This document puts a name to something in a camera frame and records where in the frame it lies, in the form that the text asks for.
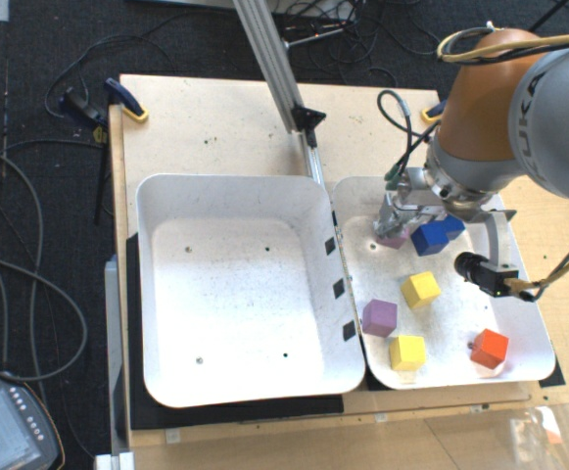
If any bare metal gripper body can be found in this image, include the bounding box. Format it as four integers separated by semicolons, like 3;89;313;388
385;165;494;224

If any purple cube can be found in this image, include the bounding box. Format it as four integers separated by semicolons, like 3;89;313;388
376;229;411;251
361;299;399;339

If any blue cube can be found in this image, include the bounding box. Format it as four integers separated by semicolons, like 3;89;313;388
409;221;450;258
440;214;467;242

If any yellow cube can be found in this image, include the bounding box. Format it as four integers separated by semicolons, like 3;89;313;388
389;334;428;373
400;270;443;310

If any white plastic tray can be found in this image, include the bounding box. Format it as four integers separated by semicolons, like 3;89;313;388
135;172;367;409
331;175;557;392

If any orange cube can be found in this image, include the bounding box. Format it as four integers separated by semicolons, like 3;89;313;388
469;328;510;371

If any pale wood board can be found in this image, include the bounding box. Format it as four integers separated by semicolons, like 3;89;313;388
109;73;569;449

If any black cylinder on white bracket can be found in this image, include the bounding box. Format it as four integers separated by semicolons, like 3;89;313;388
453;208;520;299

